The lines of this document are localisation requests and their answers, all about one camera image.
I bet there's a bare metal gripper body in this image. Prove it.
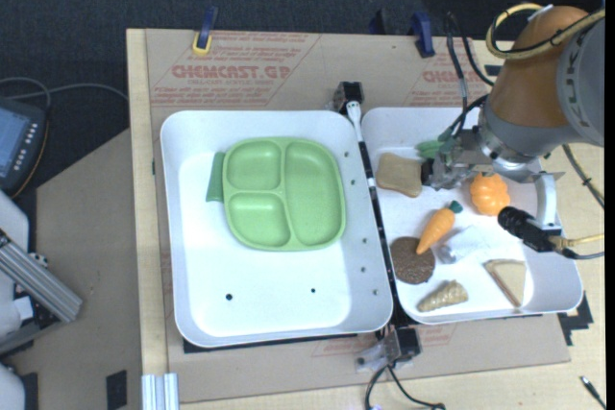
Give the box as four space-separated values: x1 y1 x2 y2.
444 129 543 189

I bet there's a brown round biscuit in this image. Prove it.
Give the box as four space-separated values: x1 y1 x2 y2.
389 236 437 286

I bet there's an orange carrot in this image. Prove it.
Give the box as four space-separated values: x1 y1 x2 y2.
414 200 464 256

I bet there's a beige croissant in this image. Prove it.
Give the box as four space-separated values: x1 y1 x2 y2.
416 279 470 314

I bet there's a white plastic tray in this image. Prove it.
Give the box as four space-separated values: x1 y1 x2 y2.
359 106 585 326
160 109 395 349

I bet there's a thin black and white rod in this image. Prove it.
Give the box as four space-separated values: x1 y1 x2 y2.
345 101 401 328

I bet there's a black block with thin wires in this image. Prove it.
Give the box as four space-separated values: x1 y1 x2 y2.
334 81 365 112
354 326 424 374

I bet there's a tan bread slice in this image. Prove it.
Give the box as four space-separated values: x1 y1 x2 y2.
375 152 425 200

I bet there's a black pen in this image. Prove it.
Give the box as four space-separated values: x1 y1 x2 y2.
579 375 605 408

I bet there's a beige triangular sandwich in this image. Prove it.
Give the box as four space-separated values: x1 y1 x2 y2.
482 258 528 308

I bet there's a brown cardboard board red print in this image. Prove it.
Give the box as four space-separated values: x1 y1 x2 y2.
143 29 574 403

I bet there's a black cylinder on white bracket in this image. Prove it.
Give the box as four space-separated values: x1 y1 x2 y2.
497 172 564 253

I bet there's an orange pumpkin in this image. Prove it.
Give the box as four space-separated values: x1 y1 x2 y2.
468 172 512 218

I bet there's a green divided plate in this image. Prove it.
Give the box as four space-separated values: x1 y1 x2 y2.
206 136 347 253

